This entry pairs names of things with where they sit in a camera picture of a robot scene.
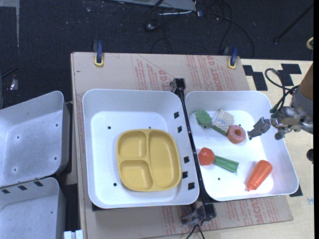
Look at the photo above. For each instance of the orange pink toy doughnut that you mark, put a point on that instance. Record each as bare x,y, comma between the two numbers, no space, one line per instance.
235,137

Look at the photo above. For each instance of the orange squeeze bottle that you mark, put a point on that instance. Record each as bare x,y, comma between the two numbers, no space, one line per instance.
259,174

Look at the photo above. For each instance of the white and green carton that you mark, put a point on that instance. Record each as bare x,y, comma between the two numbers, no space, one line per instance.
223,121

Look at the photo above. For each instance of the green toy grapes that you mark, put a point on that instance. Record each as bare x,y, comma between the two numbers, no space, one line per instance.
203,118

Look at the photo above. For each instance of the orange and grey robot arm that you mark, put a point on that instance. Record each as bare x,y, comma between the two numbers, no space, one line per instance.
307,88

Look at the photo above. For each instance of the yellow divided plate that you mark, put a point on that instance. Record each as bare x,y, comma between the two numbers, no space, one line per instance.
149,160

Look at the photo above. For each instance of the black cylinder on white bracket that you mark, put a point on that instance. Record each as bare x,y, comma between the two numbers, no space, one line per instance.
310,155

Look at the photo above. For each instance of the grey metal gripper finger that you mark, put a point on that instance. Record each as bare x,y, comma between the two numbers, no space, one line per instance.
280,134
259,128

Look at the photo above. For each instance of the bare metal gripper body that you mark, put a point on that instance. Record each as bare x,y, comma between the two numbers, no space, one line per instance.
291,121

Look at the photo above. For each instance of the brown cardboard board red print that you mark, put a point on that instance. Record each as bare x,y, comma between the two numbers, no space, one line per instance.
139,71

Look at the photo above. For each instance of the thin black rod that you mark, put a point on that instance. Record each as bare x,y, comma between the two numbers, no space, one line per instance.
194,148

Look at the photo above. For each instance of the green toy celery stick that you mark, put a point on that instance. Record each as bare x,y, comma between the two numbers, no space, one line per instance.
226,163

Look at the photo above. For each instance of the red orange toy pepper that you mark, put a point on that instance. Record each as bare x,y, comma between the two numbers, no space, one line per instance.
206,156

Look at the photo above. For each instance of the white plastic tray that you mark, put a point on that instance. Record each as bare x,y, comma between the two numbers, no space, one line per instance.
249,153
104,158

